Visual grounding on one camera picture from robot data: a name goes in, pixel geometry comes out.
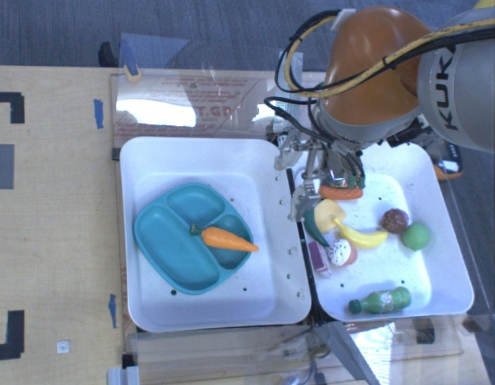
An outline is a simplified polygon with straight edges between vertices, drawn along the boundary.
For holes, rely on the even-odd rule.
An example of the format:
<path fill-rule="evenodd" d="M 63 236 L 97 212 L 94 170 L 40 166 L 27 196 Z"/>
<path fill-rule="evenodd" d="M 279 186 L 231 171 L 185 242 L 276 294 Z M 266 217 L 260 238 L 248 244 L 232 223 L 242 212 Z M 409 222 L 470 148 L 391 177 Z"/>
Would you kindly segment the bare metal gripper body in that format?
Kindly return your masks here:
<path fill-rule="evenodd" d="M 318 188 L 365 188 L 363 164 L 355 152 L 312 139 L 305 143 L 307 158 L 302 173 L 303 184 Z"/>

